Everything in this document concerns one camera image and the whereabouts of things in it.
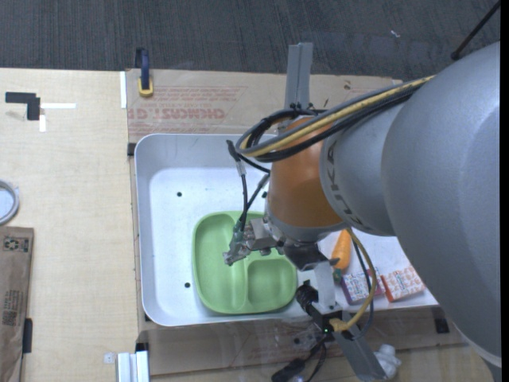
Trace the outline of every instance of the yellow cable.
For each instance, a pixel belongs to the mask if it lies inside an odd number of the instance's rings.
[[[274,120],[270,126],[267,128],[267,130],[269,130],[274,124],[279,124],[279,123],[282,123],[284,122],[285,120],[291,120],[292,117],[291,116],[286,116],[286,117],[283,117],[283,118],[280,118],[278,120]],[[241,149],[245,149],[247,147],[247,140],[249,140],[249,137],[251,137],[251,135],[249,134],[248,136],[246,136],[246,138],[242,141],[242,143],[240,144],[240,148]]]
[[[367,265],[369,266],[369,270],[371,272],[371,290],[369,292],[369,295],[366,297],[366,300],[364,301],[363,305],[360,307],[359,311],[356,315],[354,315],[348,322],[344,322],[343,320],[340,320],[339,318],[333,318],[329,321],[330,325],[333,327],[334,331],[340,332],[340,331],[347,331],[350,329],[354,324],[356,324],[360,318],[361,315],[364,314],[367,307],[370,305],[371,300],[375,297],[376,292],[376,273],[375,268],[373,267],[373,262],[371,261],[368,253],[366,252],[366,249],[360,242],[359,238],[356,236],[355,233],[353,233],[351,228],[347,228],[348,233],[350,233],[350,236],[352,239],[356,242],[356,244],[359,246],[360,251],[364,255],[365,260],[367,261]]]
[[[431,78],[433,78],[433,77],[427,76],[426,78],[421,78],[420,80],[414,80],[407,84],[403,84],[403,85],[397,86],[396,88],[392,88],[388,91],[379,93],[378,95],[374,95],[371,98],[367,98],[365,100],[361,100],[360,102],[353,103],[350,106],[343,109],[342,111],[332,113],[331,115],[328,115],[328,116],[324,117],[323,119],[319,119],[315,123],[311,123],[308,126],[296,131],[295,133],[293,133],[285,138],[282,138],[281,140],[279,140],[275,143],[266,145],[266,146],[262,147],[261,149],[257,149],[254,151],[249,151],[249,150],[244,151],[243,155],[246,157],[258,157],[260,155],[267,154],[272,150],[277,150],[277,149],[285,146],[286,144],[289,144],[289,143],[291,143],[295,140],[298,140],[299,138],[307,135],[308,133],[311,133],[312,131],[318,130],[318,129],[322,128],[323,126],[325,126],[329,123],[335,122],[336,120],[338,120],[344,116],[348,116],[352,113],[355,113],[356,111],[359,111],[368,105],[371,105],[371,104],[376,103],[380,100],[388,98],[388,97],[394,95],[395,93],[398,93],[404,89],[422,85],[425,82],[427,82],[428,80],[430,80]],[[243,149],[243,150],[246,149],[247,140],[249,139],[249,137],[250,136],[247,136],[246,140],[243,141],[243,143],[240,147],[241,149]]]

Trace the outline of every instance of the wooden board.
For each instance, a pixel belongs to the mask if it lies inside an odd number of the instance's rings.
[[[285,102],[285,74],[153,69],[151,75],[153,95],[147,98],[138,93],[140,70],[126,72],[132,143],[152,133],[240,134]],[[330,108],[398,82],[386,76],[312,75],[309,99],[316,109]]]
[[[126,112],[118,72],[0,69],[5,92],[36,93],[47,131],[26,105],[0,101],[0,177],[19,187],[9,225],[34,228],[23,380],[115,379],[104,354],[137,337]]]

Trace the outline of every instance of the cardboard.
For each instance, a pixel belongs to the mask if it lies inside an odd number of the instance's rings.
[[[154,69],[151,76],[153,95],[144,97],[138,91],[140,70],[126,71],[130,143],[153,133],[240,134],[285,102],[286,75]],[[312,75],[310,100],[315,108],[329,108],[394,82]]]
[[[375,267],[375,272],[376,272],[375,297],[385,295],[385,287],[383,286],[383,282],[382,279],[380,278],[380,273],[377,267]],[[369,269],[367,269],[367,273],[371,276],[371,271]],[[346,297],[348,304],[351,305],[363,302],[369,295],[366,276],[363,271],[343,275],[343,277],[341,278],[341,288],[343,289],[344,296]]]
[[[33,229],[0,227],[0,381],[21,377]]]

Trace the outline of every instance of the metal bracket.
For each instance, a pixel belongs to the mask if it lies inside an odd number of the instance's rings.
[[[285,245],[283,251],[299,271],[311,271],[318,263],[322,262],[326,262],[330,266],[327,257],[320,252],[317,244]]]
[[[285,109],[293,103],[306,109],[309,105],[309,78],[313,62],[313,43],[299,42],[288,51]]]
[[[237,260],[244,259],[253,251],[260,251],[262,255],[269,255],[270,249],[275,248],[277,242],[266,229],[262,218],[250,220],[244,231],[239,230],[238,225],[233,229],[233,237],[230,241],[230,250],[223,253],[224,262],[232,265]]]
[[[435,330],[439,334],[446,334],[449,332],[449,324],[445,319],[445,312],[441,307],[431,307],[431,314],[435,321]]]
[[[117,354],[117,382],[150,382],[149,353]]]
[[[26,118],[39,120],[41,114],[41,98],[35,93],[6,92],[6,103],[26,103]]]
[[[134,67],[142,70],[141,76],[138,78],[138,91],[142,97],[150,97],[153,95],[153,82],[150,78],[149,51],[142,47],[136,48],[134,56]]]
[[[346,310],[342,312],[342,320],[344,322],[349,321],[351,318]],[[352,326],[348,331],[354,337],[360,332],[357,325]],[[332,335],[334,335],[348,363],[360,380],[368,382],[387,379],[387,374],[364,337],[352,341],[347,339],[342,333],[332,333]]]

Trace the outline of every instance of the green plate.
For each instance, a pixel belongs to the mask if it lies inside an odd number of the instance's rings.
[[[297,289],[297,272],[285,256],[254,251],[231,266],[224,263],[223,252],[229,249],[239,216],[236,211],[212,213],[194,229],[192,271],[202,303],[223,314],[256,314],[286,306]],[[250,212],[247,219],[261,216]]]

